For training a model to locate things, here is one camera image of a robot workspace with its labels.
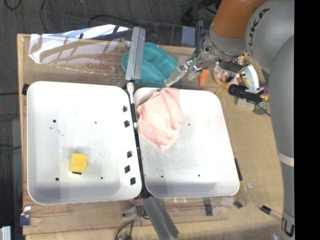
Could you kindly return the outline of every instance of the divided teal plate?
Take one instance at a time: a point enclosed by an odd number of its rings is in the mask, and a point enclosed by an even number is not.
[[[124,72],[127,72],[128,51],[121,61]],[[141,87],[164,88],[167,79],[179,63],[167,51],[152,42],[145,42],[141,66],[141,79],[136,83]]]

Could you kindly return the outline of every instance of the white band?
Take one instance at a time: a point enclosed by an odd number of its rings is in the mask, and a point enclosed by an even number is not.
[[[291,157],[288,157],[284,154],[281,154],[279,151],[278,151],[278,156],[279,156],[279,160],[281,162],[283,162],[284,164],[286,164],[287,166],[295,167],[295,159],[294,158],[291,158]]]

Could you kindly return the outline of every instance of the teal bowl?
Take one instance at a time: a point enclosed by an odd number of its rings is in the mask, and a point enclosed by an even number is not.
[[[127,72],[128,51],[121,60],[121,67]],[[145,42],[143,48],[141,79],[135,82],[141,87],[164,88],[164,81],[179,63],[167,51],[152,42]]]

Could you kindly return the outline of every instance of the yellow block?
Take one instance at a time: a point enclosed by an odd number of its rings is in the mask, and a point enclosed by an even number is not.
[[[69,171],[82,174],[87,168],[87,155],[73,153],[70,159]]]

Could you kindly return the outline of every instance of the pink towel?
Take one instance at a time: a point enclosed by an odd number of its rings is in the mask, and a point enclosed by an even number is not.
[[[136,109],[139,132],[159,147],[168,148],[179,136],[183,122],[180,90],[162,88]]]

